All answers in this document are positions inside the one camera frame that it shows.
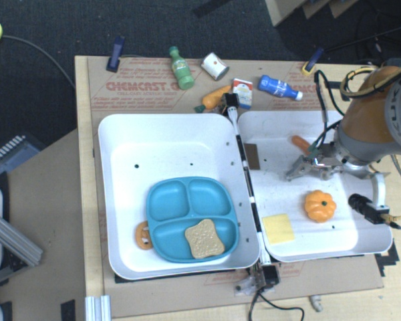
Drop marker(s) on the blue divided plate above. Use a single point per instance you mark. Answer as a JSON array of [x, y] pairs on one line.
[[173, 206]]

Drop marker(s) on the green bottle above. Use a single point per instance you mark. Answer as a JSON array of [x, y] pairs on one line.
[[181, 69]]

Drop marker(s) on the orange pretzel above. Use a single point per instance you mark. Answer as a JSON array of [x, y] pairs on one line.
[[140, 241]]

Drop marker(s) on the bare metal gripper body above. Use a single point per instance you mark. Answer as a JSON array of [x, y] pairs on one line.
[[327, 160]]

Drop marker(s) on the yellow cheese slice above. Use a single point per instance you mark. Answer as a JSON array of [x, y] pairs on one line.
[[278, 229]]

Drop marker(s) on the white plastic tray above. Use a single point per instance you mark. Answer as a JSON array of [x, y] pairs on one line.
[[280, 192], [173, 145]]

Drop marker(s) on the orange pumpkin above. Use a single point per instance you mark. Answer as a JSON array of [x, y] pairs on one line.
[[319, 207]]

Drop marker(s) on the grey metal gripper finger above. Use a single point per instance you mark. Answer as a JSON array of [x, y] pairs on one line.
[[330, 174], [297, 168]]

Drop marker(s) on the blue bottle white cap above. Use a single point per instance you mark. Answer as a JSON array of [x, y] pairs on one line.
[[274, 85]]

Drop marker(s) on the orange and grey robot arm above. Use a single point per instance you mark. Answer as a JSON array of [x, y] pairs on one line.
[[367, 119]]

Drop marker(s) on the white can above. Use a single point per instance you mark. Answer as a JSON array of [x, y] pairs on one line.
[[214, 65]]

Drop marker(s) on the thin black and white rod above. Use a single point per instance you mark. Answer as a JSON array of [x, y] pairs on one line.
[[245, 169]]

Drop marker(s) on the black cylinder on white bracket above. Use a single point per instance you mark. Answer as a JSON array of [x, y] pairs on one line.
[[366, 206]]

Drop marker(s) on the brown cardboard board red print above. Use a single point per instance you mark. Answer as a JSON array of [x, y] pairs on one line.
[[187, 296]]

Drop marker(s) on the orange sausage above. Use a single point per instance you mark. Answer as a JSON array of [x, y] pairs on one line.
[[300, 141]]

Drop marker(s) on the tan bread slice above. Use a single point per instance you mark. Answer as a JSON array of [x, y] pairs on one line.
[[204, 239]]

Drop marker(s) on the white and orange carton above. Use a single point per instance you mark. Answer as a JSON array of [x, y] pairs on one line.
[[243, 92]]

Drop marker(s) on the orange carrot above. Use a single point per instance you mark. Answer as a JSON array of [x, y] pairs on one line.
[[215, 97]]

